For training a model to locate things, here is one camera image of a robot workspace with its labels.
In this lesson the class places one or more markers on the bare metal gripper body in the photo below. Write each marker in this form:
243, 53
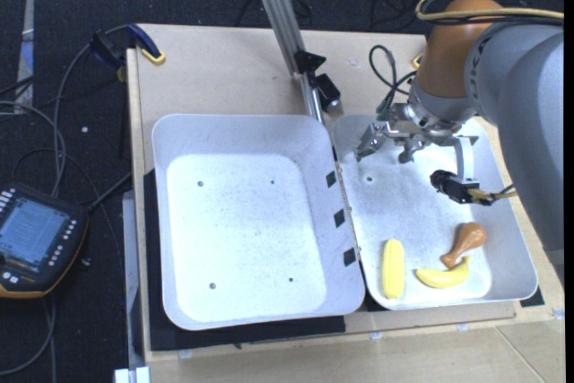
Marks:
419, 123

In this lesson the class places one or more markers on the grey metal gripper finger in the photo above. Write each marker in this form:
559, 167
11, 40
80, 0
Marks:
409, 151
368, 142

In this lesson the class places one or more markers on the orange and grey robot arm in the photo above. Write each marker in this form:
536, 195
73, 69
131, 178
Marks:
515, 72

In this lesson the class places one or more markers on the white plastic tray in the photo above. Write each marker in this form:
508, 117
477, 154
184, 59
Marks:
242, 233
403, 211

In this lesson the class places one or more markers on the black block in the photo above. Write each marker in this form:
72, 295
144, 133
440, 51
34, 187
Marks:
328, 90

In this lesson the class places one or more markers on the brown chicken drumstick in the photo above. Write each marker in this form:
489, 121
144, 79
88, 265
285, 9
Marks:
466, 240

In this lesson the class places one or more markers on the yellow corn cob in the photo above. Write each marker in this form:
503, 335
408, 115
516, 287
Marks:
393, 269

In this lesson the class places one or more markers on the yellow banana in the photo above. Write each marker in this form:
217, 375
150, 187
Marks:
441, 278

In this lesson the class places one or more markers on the pale wood board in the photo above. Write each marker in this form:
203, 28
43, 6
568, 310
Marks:
224, 72

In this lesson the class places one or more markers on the black cylinder on white bracket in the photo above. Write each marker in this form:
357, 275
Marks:
454, 185

